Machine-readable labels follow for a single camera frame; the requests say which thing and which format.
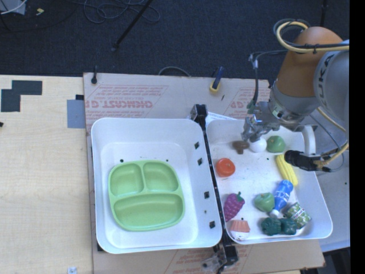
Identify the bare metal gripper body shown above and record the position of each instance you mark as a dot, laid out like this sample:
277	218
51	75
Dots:
263	118

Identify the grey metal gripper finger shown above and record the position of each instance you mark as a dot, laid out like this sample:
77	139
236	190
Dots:
245	136
257	137

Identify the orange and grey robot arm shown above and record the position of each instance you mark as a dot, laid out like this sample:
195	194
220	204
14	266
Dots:
302	67

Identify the white egg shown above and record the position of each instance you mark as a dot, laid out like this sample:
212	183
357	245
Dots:
259	146

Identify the brown mushroom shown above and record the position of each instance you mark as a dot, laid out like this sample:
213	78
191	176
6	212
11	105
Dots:
240	145

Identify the green bell pepper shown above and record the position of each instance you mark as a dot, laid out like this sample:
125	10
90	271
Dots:
276	144

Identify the white paper sheet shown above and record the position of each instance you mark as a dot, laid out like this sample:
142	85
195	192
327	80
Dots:
218	116

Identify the orange tomato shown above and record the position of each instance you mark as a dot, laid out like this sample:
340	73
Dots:
225	167

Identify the white plastic tray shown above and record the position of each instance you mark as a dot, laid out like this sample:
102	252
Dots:
159	136
256	175

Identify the yellow corn cob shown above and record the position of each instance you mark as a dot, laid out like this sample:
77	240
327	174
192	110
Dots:
286	170

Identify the thin black rod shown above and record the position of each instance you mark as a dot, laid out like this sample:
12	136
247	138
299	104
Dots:
213	175

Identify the blue bottle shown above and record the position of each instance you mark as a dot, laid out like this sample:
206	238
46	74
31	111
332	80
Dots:
283	194

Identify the green apple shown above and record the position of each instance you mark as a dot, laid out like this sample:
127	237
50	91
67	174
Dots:
264	202

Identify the purple grapes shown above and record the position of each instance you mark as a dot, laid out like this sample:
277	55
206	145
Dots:
232	207

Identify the green can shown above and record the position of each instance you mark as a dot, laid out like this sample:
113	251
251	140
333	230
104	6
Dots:
298	215

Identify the dark green broccoli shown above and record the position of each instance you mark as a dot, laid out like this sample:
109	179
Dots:
272	226

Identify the orange and white cupcake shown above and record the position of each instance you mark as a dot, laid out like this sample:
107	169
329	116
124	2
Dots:
240	229

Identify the brown cardboard board red print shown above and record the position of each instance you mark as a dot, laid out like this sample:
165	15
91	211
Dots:
159	98

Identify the green divided plate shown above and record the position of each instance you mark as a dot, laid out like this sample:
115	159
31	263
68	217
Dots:
145	210

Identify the black cylinder on white bracket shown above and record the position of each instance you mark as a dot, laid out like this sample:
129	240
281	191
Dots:
299	160

